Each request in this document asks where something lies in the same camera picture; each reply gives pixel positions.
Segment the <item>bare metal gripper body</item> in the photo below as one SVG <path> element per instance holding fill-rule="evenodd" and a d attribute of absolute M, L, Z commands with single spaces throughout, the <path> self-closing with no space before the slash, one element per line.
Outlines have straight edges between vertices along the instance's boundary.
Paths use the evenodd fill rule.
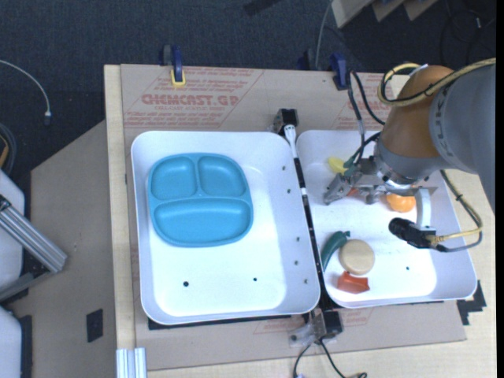
<path fill-rule="evenodd" d="M 419 187 L 411 184 L 408 180 L 396 181 L 394 173 L 380 169 L 381 163 L 374 157 L 361 159 L 357 165 L 352 165 L 345 171 L 345 181 L 362 196 L 381 196 L 396 194 L 401 196 L 415 195 Z"/>

